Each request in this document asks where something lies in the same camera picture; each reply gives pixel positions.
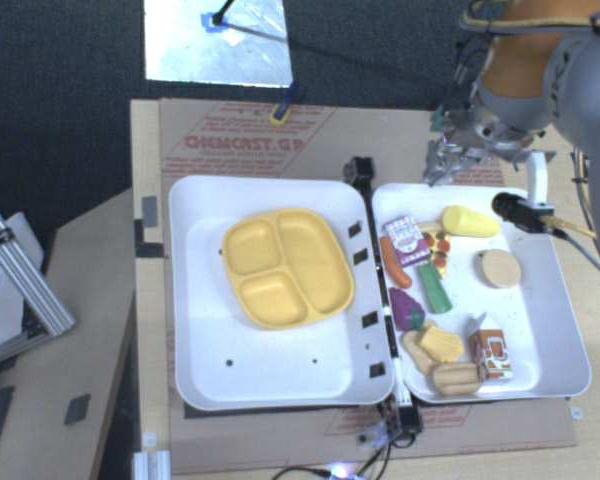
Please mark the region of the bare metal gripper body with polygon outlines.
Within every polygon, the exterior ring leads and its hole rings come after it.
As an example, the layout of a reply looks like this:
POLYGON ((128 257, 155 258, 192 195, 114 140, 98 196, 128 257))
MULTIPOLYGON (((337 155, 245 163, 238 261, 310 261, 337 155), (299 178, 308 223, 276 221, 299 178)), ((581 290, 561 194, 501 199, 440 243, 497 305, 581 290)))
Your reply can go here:
POLYGON ((446 115, 437 142, 437 166, 468 169, 488 157, 513 162, 533 141, 533 130, 512 127, 498 118, 446 115))

